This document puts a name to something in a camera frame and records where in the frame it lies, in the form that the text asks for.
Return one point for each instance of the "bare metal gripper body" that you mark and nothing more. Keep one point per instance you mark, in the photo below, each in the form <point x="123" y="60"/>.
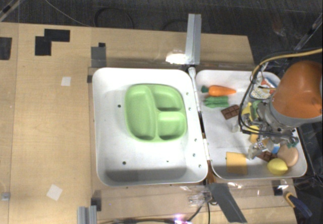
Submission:
<point x="278" y="134"/>

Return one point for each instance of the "blue block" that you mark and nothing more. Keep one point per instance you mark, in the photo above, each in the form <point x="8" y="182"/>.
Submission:
<point x="275" y="148"/>

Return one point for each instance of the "brown chocolate bar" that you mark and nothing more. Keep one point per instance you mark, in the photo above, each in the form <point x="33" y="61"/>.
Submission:
<point x="267" y="156"/>
<point x="230" y="112"/>

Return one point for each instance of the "yellow lemon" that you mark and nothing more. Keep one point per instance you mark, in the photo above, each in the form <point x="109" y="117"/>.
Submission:
<point x="277" y="166"/>

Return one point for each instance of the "yellow banana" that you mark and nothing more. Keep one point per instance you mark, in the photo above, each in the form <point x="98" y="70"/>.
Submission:
<point x="246" y="110"/>

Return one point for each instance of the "white and orange packet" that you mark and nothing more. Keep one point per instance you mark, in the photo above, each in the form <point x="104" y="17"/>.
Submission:
<point x="262" y="90"/>

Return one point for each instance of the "orange cheese block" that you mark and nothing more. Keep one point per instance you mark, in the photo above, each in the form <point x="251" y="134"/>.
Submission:
<point x="236" y="163"/>

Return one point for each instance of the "white plastic tray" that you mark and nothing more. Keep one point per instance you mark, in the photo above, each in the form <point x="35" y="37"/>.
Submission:
<point x="141" y="162"/>
<point x="222" y="137"/>

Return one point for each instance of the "green beans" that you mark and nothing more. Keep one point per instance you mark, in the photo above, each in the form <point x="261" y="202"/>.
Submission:
<point x="217" y="102"/>

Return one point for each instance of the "orange carrot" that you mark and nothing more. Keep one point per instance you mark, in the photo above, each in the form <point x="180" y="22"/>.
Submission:
<point x="220" y="90"/>

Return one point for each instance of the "green divided plate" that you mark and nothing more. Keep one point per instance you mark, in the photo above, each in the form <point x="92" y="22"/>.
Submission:
<point x="141" y="112"/>

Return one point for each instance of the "pale wood board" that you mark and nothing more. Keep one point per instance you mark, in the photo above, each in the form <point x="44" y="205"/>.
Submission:
<point x="151" y="46"/>

